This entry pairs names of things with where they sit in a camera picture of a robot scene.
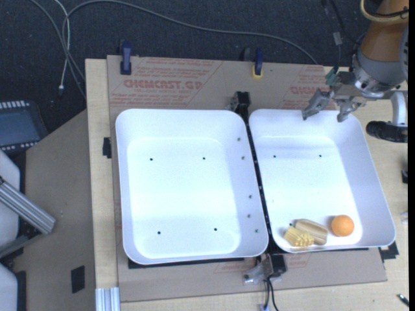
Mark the tan bread loaf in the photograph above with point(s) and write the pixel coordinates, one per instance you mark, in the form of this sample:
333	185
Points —
314	229

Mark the orange ball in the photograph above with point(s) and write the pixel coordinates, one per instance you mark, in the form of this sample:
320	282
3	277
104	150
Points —
342	225

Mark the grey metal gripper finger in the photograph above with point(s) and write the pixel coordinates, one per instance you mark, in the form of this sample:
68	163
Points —
346	109
314	104

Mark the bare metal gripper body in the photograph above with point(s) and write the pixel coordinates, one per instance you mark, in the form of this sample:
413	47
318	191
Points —
351	86

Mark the black cylinder on white bracket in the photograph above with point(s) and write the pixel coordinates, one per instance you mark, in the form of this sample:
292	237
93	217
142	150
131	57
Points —
390	125

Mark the brown cardboard board red print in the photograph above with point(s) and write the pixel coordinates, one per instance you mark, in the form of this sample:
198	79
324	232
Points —
207	86

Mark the yellow corn cob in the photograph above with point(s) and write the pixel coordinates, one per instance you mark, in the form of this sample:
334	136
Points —
298	237

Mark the thin black rod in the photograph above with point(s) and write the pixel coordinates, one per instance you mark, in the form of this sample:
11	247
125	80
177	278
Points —
259	180

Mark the white plastic tray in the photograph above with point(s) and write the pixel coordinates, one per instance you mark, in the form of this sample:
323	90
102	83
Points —
314	180
184	186

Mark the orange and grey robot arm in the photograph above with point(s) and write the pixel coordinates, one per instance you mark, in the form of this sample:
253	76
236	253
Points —
382	41

